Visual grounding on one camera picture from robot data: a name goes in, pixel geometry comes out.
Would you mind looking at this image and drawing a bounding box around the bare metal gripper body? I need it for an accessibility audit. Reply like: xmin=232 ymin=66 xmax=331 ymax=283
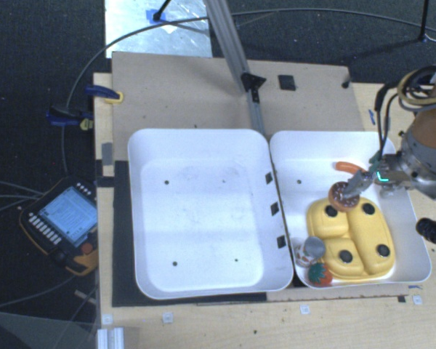
xmin=368 ymin=153 xmax=415 ymax=198

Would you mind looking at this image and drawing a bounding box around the small can with grey lid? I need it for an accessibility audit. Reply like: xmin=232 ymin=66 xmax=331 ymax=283
xmin=294 ymin=235 xmax=327 ymax=269

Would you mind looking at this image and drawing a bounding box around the brown cardboard board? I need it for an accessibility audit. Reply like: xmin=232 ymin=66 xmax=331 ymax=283
xmin=110 ymin=51 xmax=411 ymax=308

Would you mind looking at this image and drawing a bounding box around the white plastic tray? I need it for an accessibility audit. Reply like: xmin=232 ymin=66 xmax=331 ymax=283
xmin=126 ymin=127 xmax=296 ymax=301
xmin=268 ymin=129 xmax=433 ymax=289

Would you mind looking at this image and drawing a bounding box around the brown doughnut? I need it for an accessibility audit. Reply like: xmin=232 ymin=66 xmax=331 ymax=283
xmin=327 ymin=180 xmax=361 ymax=212

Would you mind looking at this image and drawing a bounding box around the black cylinder on white bracket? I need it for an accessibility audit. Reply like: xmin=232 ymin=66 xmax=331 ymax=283
xmin=415 ymin=216 xmax=436 ymax=257

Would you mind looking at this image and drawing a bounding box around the yellow divided plate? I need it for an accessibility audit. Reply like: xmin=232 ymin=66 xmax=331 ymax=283
xmin=305 ymin=196 xmax=397 ymax=280

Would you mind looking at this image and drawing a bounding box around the orange sausage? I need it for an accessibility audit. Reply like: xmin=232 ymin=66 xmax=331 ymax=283
xmin=334 ymin=161 xmax=368 ymax=176

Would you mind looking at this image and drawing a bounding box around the red strawberry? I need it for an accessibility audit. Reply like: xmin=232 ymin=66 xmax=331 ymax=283
xmin=307 ymin=262 xmax=334 ymax=288

